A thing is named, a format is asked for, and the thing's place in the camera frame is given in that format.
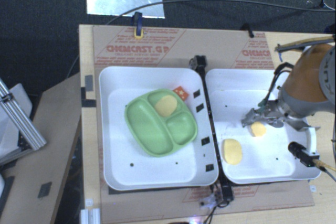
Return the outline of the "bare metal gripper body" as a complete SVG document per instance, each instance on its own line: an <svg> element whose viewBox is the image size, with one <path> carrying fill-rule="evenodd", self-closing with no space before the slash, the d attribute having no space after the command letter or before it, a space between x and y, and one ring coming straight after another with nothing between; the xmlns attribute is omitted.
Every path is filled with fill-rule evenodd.
<svg viewBox="0 0 336 224"><path fill-rule="evenodd" d="M306 130L307 122L305 116L296 113L283 100L262 100L258 111L260 117L266 122L267 119L280 119L295 130Z"/></svg>

